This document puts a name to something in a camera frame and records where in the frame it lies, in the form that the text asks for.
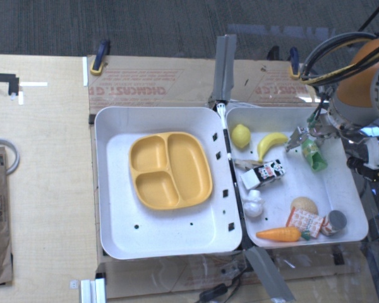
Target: carrot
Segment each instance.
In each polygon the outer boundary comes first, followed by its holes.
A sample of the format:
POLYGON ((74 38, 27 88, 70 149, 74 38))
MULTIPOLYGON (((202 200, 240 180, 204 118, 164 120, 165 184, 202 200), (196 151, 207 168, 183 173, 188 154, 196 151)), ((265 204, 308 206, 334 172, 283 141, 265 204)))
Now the carrot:
POLYGON ((264 239, 293 242, 298 241, 302 233, 296 227, 281 227, 259 231, 255 235, 264 239))

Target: yellow lemon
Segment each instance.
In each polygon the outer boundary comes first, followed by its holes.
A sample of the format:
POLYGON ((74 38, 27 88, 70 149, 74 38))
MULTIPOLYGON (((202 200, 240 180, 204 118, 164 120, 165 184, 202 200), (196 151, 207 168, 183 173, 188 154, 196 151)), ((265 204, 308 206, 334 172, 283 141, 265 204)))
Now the yellow lemon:
POLYGON ((250 142, 250 130, 246 126, 238 124, 232 130, 231 139, 234 146, 238 148, 244 148, 250 142))

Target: wooden table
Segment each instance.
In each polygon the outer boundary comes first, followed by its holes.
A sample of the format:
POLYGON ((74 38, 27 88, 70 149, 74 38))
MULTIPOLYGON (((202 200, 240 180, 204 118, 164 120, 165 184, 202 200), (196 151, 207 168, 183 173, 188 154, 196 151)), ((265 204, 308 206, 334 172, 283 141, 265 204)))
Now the wooden table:
MULTIPOLYGON (((0 83, 0 138, 11 140, 21 157, 8 176, 13 282, 0 286, 0 302, 78 302, 74 285, 92 280, 99 265, 82 57, 0 55, 0 73, 16 74, 21 82, 47 82, 24 87, 23 105, 10 99, 7 83, 0 83)), ((291 280, 296 299, 378 302, 368 264, 357 244, 351 248, 359 272, 291 280)), ((115 302, 194 302, 198 293, 115 302)), ((236 295, 233 302, 271 302, 261 284, 243 286, 236 295)))

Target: dark gray floor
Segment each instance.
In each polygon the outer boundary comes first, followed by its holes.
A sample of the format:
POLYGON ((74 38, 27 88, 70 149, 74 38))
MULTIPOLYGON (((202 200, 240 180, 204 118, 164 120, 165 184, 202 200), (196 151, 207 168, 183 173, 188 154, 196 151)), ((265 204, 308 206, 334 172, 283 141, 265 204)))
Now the dark gray floor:
MULTIPOLYGON (((0 0, 0 54, 85 56, 101 39, 111 55, 214 58, 216 37, 238 35, 237 59, 274 45, 301 58, 354 32, 379 0, 0 0)), ((379 33, 379 14, 364 30, 379 33)), ((350 59, 348 51, 336 61, 350 59)))

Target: banana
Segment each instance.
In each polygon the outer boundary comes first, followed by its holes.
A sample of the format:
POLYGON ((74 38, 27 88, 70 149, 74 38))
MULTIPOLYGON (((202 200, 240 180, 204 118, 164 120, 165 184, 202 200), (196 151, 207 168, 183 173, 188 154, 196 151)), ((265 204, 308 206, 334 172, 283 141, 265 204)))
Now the banana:
POLYGON ((262 162, 263 157, 268 150, 274 145, 283 144, 288 140, 288 137, 283 133, 274 132, 266 134, 257 145, 258 161, 262 162))

